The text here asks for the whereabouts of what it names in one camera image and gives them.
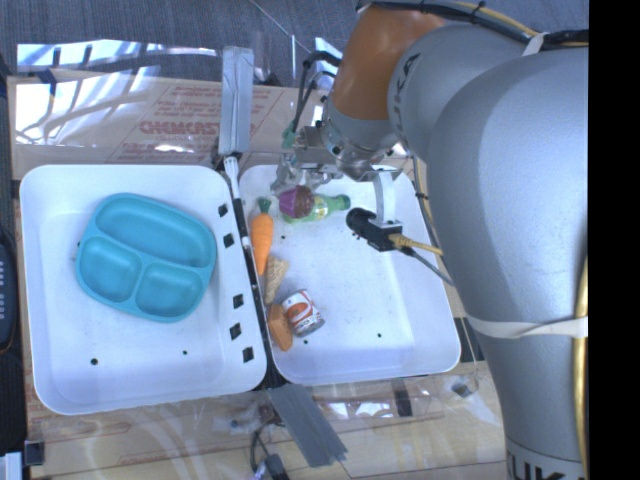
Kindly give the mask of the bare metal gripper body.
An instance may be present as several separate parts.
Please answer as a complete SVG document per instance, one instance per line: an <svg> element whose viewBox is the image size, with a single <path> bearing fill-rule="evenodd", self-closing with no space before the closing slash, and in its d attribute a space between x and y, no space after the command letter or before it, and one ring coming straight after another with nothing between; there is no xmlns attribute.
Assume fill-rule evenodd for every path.
<svg viewBox="0 0 640 480"><path fill-rule="evenodd" d="M292 165L318 174L369 181L374 166L396 144L389 125L306 126L294 142Z"/></svg>

